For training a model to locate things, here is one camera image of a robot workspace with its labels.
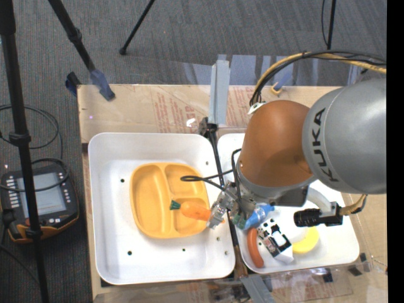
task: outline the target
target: gray floor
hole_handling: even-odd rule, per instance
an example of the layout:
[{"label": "gray floor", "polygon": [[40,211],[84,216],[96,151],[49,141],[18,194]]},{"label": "gray floor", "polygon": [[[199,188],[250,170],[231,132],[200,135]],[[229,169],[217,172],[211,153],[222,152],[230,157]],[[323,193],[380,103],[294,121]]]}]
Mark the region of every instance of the gray floor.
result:
[{"label": "gray floor", "polygon": [[[120,55],[149,0],[62,0],[96,67],[113,83],[210,84],[217,59],[231,64],[230,84],[255,85],[269,57],[326,49],[331,0],[156,0]],[[90,302],[92,298],[83,200],[81,143],[75,97],[65,88],[74,71],[91,83],[48,0],[13,0],[16,41],[26,105],[51,113],[63,138],[63,159],[78,190],[81,217],[63,234],[43,241],[51,302]],[[386,58],[387,0],[336,0],[332,49]],[[343,64],[302,61],[290,83],[345,85],[352,69]],[[1,105],[9,104],[8,82],[0,60]],[[27,111],[32,145],[52,134],[52,126]],[[0,112],[5,138],[13,131],[9,110]],[[19,170],[18,150],[0,141],[0,173]],[[32,158],[58,157],[59,145],[32,150]],[[32,245],[4,245],[35,272]],[[0,252],[0,301],[40,302],[39,286],[5,252]]]}]

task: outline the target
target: yellow divided plate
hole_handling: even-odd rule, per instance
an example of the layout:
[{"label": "yellow divided plate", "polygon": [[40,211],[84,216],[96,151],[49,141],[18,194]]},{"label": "yellow divided plate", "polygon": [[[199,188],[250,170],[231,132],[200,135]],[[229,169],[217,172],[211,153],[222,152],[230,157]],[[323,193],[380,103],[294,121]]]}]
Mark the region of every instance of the yellow divided plate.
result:
[{"label": "yellow divided plate", "polygon": [[153,238],[178,238],[194,235],[206,228],[206,222],[185,217],[180,210],[170,210],[171,200],[195,201],[209,207],[203,181],[183,182],[184,175],[200,174],[182,163],[157,162],[137,167],[131,176],[130,197],[134,221]]}]

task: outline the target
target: white tray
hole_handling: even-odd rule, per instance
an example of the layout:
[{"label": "white tray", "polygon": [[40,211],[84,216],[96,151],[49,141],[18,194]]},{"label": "white tray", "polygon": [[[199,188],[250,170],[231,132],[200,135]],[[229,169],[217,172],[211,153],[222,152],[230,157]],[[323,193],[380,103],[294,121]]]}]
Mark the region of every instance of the white tray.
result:
[{"label": "white tray", "polygon": [[[241,148],[244,140],[244,133],[225,134],[218,140],[218,152],[223,171],[232,168],[232,152]],[[237,161],[240,152],[235,154]],[[233,181],[232,174],[227,174],[227,181]],[[310,189],[315,189],[322,193],[330,201],[336,201],[340,206],[344,206],[343,198],[340,192],[332,190],[320,181],[315,181],[310,185]],[[293,215],[296,211],[305,208],[317,208],[316,205],[307,201],[303,207],[277,207],[270,215],[275,219],[280,230],[288,237],[291,243],[294,239],[299,239],[306,231],[305,228],[296,227]],[[275,273],[280,271],[292,271],[306,268],[320,268],[331,265],[349,264],[355,261],[359,256],[359,243],[355,235],[354,228],[349,217],[343,217],[343,223],[339,226],[326,227],[318,225],[319,241],[311,251],[305,254],[294,254],[294,260],[285,264],[275,260],[264,246],[258,249],[264,260],[262,268],[255,267],[247,247],[247,231],[236,229],[239,247],[245,264],[256,273]]]},{"label": "white tray", "polygon": [[[229,222],[215,230],[152,239],[134,221],[129,180],[139,165],[178,162],[217,174],[210,142],[198,134],[101,133],[88,145],[95,262],[108,283],[126,285],[226,277],[235,265]],[[220,190],[206,184],[212,204]]]}]

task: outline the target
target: black lettering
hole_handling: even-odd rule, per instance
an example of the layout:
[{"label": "black lettering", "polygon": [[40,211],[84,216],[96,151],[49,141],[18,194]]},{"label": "black lettering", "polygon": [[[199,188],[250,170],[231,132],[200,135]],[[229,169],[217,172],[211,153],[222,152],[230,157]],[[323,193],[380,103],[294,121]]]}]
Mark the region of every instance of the black lettering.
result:
[{"label": "black lettering", "polygon": [[317,133],[314,132],[314,129],[311,131],[313,135],[314,141],[312,142],[313,147],[320,146],[320,142],[318,141],[318,136],[320,135],[320,128],[318,128]]},{"label": "black lettering", "polygon": [[327,163],[326,163],[326,160],[324,158],[323,152],[320,149],[315,149],[314,153],[317,154],[317,155],[320,155],[322,160],[323,160],[322,162],[318,162],[318,165],[320,167],[327,166]]},{"label": "black lettering", "polygon": [[322,171],[323,171],[324,174],[326,174],[330,178],[331,182],[338,182],[338,179],[335,179],[333,177],[333,173],[332,173],[332,171],[330,169],[328,169],[328,173],[323,169],[322,169]]},{"label": "black lettering", "polygon": [[316,113],[316,116],[314,117],[314,123],[318,124],[319,126],[321,125],[321,116],[323,115],[323,112],[325,111],[326,108],[323,108],[319,112]]}]

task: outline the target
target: gray carpet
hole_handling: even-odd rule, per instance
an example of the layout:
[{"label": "gray carpet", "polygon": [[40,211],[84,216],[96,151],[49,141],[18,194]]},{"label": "gray carpet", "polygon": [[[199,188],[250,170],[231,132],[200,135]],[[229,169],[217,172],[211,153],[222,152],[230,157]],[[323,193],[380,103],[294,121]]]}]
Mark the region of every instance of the gray carpet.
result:
[{"label": "gray carpet", "polygon": [[[111,84],[209,85],[211,66],[226,58],[232,68],[230,84],[255,85],[268,57],[325,50],[331,9],[331,0],[325,0],[322,26],[323,0],[156,0],[122,56],[119,49],[149,0],[62,2],[80,29],[92,61]],[[48,0],[13,0],[13,4],[25,104],[46,110],[58,120],[63,159],[71,168],[80,199],[78,223],[42,243],[50,301],[91,302],[78,109],[64,86],[72,71],[82,83],[91,81]],[[331,47],[386,58],[387,0],[336,0]],[[294,71],[290,83],[299,85],[345,85],[353,80],[352,69],[344,64],[305,60]],[[0,105],[9,104],[3,57],[0,100]],[[44,118],[27,111],[27,122],[31,145],[49,140],[52,126]],[[3,136],[7,138],[13,129],[10,111],[0,112]],[[20,170],[17,148],[0,141],[0,149],[0,173]],[[58,157],[59,152],[58,143],[53,143],[32,150],[32,158]],[[4,246],[36,272],[32,245],[16,245],[6,237]],[[39,286],[3,251],[0,271],[1,302],[41,301]]]}]

